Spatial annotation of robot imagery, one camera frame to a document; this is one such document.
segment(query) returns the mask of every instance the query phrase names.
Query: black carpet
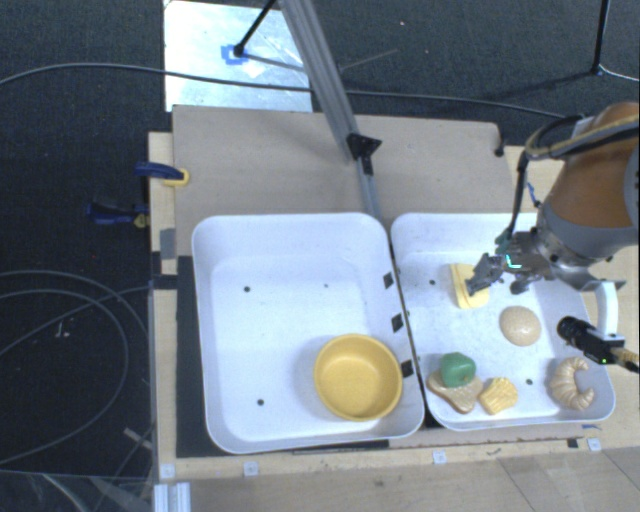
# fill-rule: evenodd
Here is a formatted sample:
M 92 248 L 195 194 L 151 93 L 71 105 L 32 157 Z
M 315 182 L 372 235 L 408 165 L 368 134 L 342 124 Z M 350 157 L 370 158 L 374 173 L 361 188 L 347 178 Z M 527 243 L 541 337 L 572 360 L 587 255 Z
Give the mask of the black carpet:
M 260 6 L 262 2 L 220 2 Z M 316 2 L 345 86 L 460 96 L 574 114 L 638 100 L 638 85 L 588 74 L 597 0 Z M 5 0 L 0 3 L 0 80 L 30 68 L 99 61 L 163 67 L 161 0 Z M 640 4 L 612 2 L 602 62 L 638 76 Z M 521 144 L 548 119 L 455 102 L 352 98 L 357 113 L 473 119 L 497 123 Z M 124 71 L 67 70 L 0 87 L 0 273 L 53 269 L 113 289 L 144 286 L 148 232 L 130 224 L 98 226 L 85 215 L 94 198 L 125 207 L 145 202 L 137 160 L 147 132 L 168 130 L 163 80 Z M 63 289 L 100 298 L 86 283 L 51 276 L 0 277 L 0 295 Z M 146 321 L 146 295 L 128 296 Z M 0 351 L 66 310 L 77 298 L 34 294 L 0 302 Z M 134 442 L 125 428 L 150 424 L 148 346 L 132 315 L 105 303 L 123 323 L 130 352 L 114 406 L 58 446 L 0 464 L 24 471 L 113 474 Z M 117 328 L 87 310 L 0 356 L 0 461 L 55 440 L 90 420 L 118 386 L 124 356 Z M 142 475 L 140 450 L 123 474 Z

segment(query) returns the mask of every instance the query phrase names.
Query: black clamp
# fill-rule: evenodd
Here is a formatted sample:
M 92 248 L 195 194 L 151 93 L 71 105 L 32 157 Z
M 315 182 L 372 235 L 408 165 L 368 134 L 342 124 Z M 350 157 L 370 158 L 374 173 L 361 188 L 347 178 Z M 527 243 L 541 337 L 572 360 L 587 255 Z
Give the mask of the black clamp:
M 354 160 L 360 159 L 362 161 L 362 168 L 367 176 L 373 176 L 371 155 L 380 147 L 380 144 L 382 144 L 381 140 L 372 139 L 359 133 L 347 135 L 347 145 L 351 151 L 351 156 L 353 156 Z

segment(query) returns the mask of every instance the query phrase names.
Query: white tray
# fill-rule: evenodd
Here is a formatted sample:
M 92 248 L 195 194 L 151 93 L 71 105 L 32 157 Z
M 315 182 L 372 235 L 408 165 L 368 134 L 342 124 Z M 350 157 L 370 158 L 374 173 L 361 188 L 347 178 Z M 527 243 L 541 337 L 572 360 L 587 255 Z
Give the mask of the white tray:
M 192 238 L 205 414 L 231 453 L 388 439 L 422 424 L 417 374 L 385 418 L 346 421 L 317 396 L 313 365 L 340 334 L 412 359 L 384 228 L 360 213 L 221 216 Z
M 512 295 L 511 275 L 494 284 L 486 306 L 461 310 L 449 264 L 475 265 L 482 253 L 492 254 L 493 240 L 508 225 L 504 214 L 406 214 L 391 228 L 396 265 L 420 368 L 426 378 L 439 368 L 448 352 L 468 355 L 477 365 L 477 375 L 486 381 L 508 377 L 518 389 L 518 403 L 495 416 L 476 404 L 469 414 L 459 414 L 431 391 L 427 405 L 434 418 L 453 430 L 475 430 L 559 422 L 592 422 L 607 418 L 614 409 L 615 395 L 604 366 L 589 361 L 590 369 L 576 373 L 580 389 L 593 387 L 595 399 L 584 411 L 562 407 L 549 394 L 548 382 L 565 358 L 580 356 L 556 333 L 564 316 L 588 319 L 581 295 L 565 283 L 534 283 L 521 295 Z M 518 230 L 535 224 L 535 214 L 522 214 Z M 542 323 L 540 339 L 529 347 L 516 347 L 502 335 L 498 323 L 507 306 L 525 306 Z

